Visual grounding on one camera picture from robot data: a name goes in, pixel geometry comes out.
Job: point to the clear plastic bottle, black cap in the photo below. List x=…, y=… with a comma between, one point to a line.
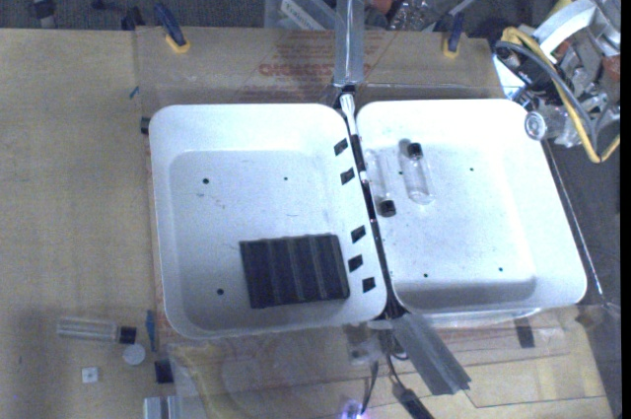
x=382, y=190
x=89, y=328
x=418, y=175

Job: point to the brown cardboard board, red print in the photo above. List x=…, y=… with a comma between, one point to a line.
x=236, y=62

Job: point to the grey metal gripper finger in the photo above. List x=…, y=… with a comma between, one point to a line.
x=602, y=114
x=572, y=69

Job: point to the thin black and white rod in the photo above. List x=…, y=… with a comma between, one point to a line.
x=354, y=131

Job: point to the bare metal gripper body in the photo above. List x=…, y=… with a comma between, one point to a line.
x=607, y=37

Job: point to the black ribbed block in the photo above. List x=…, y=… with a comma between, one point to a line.
x=293, y=271

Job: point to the grey round disc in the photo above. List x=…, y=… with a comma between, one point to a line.
x=133, y=354

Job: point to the black cylinder on white bracket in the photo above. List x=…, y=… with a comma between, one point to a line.
x=530, y=67

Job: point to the small white square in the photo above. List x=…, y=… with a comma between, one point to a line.
x=90, y=374

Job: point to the white plastic tray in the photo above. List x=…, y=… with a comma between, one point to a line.
x=468, y=234
x=246, y=200

